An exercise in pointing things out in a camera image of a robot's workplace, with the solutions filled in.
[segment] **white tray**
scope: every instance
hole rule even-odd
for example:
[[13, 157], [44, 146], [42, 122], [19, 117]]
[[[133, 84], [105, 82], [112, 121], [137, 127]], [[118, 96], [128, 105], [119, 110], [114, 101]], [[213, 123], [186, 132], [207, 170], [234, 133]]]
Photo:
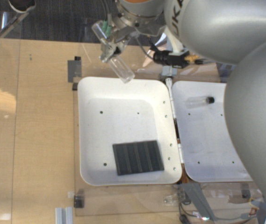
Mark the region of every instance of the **white tray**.
[[[252, 181], [237, 155], [226, 127], [226, 84], [178, 81], [173, 85], [180, 141], [188, 175], [198, 182]], [[214, 104], [187, 108], [190, 97], [212, 96]]]
[[[80, 172], [89, 184], [168, 184], [182, 173], [169, 93], [154, 80], [79, 82]], [[157, 140], [164, 171], [118, 176], [113, 144]]]

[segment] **clear plastic bottle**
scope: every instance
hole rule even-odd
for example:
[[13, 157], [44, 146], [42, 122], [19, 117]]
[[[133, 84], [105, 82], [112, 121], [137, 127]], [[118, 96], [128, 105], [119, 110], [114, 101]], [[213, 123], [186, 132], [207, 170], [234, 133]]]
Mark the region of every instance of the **clear plastic bottle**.
[[215, 102], [214, 97], [211, 96], [199, 96], [199, 97], [189, 97], [185, 103], [187, 108], [197, 108], [212, 104]]
[[108, 64], [124, 83], [128, 83], [135, 77], [134, 72], [127, 66], [120, 56], [112, 57], [108, 61]]

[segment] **black rectangular object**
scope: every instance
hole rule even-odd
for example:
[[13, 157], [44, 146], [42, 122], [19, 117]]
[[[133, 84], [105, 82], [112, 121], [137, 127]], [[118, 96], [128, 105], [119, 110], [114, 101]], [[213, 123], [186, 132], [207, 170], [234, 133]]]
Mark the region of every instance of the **black rectangular object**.
[[157, 141], [113, 145], [118, 175], [163, 171]]

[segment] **transparent tube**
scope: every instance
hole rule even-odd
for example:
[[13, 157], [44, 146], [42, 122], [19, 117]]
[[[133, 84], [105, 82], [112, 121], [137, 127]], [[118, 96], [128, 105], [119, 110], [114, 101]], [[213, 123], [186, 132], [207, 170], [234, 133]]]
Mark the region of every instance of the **transparent tube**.
[[212, 104], [215, 102], [215, 99], [210, 96], [199, 96], [199, 97], [190, 97], [186, 100], [187, 108], [197, 108]]
[[128, 83], [135, 77], [134, 72], [127, 66], [120, 56], [112, 57], [108, 61], [108, 64], [124, 83]]

